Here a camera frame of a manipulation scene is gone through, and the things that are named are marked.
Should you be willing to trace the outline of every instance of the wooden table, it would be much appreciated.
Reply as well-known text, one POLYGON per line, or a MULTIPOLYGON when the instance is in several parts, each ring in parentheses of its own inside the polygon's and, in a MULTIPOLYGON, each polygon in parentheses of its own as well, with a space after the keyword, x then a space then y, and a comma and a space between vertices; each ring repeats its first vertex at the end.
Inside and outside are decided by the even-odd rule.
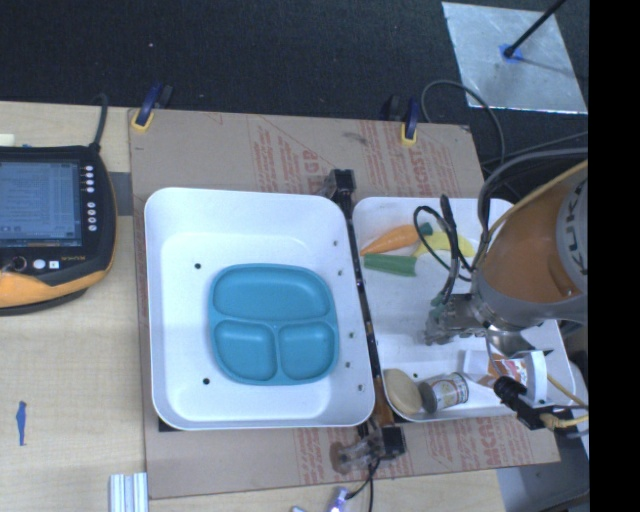
MULTIPOLYGON (((110 108, 102 157, 130 173, 127 110, 110 108)), ((0 102, 0 134, 15 144, 86 145, 98 107, 0 102)), ((80 299, 0 317, 0 510, 106 511, 109 476, 145 471, 133 223, 119 217, 107 278, 80 299), (25 445, 16 412, 27 404, 25 445)), ((322 512, 335 486, 152 500, 151 511, 322 512)), ((349 502, 365 511, 368 493, 349 502)), ((504 510, 494 470, 377 480, 374 510, 504 510)))

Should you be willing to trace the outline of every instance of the metal bar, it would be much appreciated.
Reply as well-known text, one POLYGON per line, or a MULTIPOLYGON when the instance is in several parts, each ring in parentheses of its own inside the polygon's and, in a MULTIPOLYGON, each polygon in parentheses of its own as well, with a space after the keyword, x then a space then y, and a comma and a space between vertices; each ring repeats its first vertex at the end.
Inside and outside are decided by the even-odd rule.
POLYGON ((111 475, 109 512, 148 512, 147 474, 111 475))
POLYGON ((553 4, 551 7, 549 7, 549 9, 547 9, 545 13, 542 16, 540 16, 540 18, 538 18, 538 21, 536 21, 533 25, 531 25, 529 30, 527 30, 524 34, 522 34, 515 43, 505 48, 503 55, 507 59, 510 59, 513 56, 513 53, 517 50, 518 46, 520 46, 531 34, 533 34, 538 29, 538 27, 542 25, 549 16, 551 16, 554 12, 556 12, 558 8, 560 8, 560 6, 566 1, 567 0, 557 0, 556 3, 553 4))

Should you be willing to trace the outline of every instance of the blue divided plate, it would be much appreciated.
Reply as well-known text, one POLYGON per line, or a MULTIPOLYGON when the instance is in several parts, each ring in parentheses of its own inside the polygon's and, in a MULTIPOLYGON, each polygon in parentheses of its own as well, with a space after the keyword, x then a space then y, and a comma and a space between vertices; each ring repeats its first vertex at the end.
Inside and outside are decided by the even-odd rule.
POLYGON ((208 313, 214 356, 235 381, 314 382, 338 359, 333 296, 320 276, 303 267, 227 267, 213 280, 208 313))

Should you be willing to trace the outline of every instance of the clamp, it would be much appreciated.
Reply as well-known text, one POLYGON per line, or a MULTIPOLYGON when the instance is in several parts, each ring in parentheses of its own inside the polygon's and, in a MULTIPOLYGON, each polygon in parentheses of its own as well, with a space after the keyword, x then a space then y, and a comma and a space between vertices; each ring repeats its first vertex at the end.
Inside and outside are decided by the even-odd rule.
POLYGON ((172 92, 173 87, 170 85, 163 86, 158 80, 153 82, 142 102, 142 106, 136 110, 135 115, 131 119, 131 127, 139 132, 146 132, 153 120, 153 109, 164 108, 169 102, 172 92))
POLYGON ((400 114, 400 97, 390 96, 384 103, 380 110, 381 121, 402 121, 400 126, 400 142, 403 146, 413 146, 418 140, 418 118, 420 115, 420 109, 418 108, 418 102, 411 98, 409 99, 409 105, 407 112, 402 116, 400 114))
POLYGON ((403 146, 413 146, 418 140, 417 127, 419 112, 418 103, 415 99, 411 98, 400 131, 400 142, 403 146))

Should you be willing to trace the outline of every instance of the can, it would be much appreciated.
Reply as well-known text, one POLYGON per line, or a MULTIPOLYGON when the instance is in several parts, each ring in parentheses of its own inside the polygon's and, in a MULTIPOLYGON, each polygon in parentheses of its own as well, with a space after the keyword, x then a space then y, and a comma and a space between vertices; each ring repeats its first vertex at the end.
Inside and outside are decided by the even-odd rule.
POLYGON ((469 399, 469 386, 465 378, 457 373, 438 375, 418 384, 422 406, 428 413, 463 404, 469 399))

